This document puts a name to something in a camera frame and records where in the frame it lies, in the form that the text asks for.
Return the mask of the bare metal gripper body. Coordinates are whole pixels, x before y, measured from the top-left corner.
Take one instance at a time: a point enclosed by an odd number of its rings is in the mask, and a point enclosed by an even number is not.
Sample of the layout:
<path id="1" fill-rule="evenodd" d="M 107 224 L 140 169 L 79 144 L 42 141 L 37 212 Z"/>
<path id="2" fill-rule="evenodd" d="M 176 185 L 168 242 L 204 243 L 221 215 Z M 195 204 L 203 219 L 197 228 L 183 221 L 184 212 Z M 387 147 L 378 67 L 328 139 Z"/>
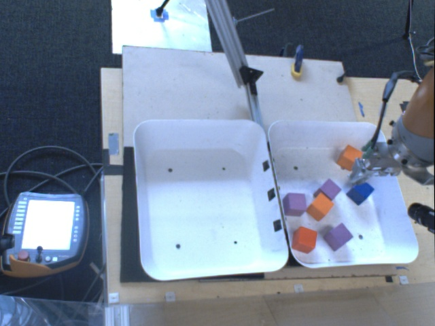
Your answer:
<path id="1" fill-rule="evenodd" d="M 428 170 L 433 162 L 418 157 L 399 141 L 369 141 L 365 145 L 365 166 L 376 176 L 396 176 L 400 173 L 421 185 L 433 185 L 434 175 Z"/>

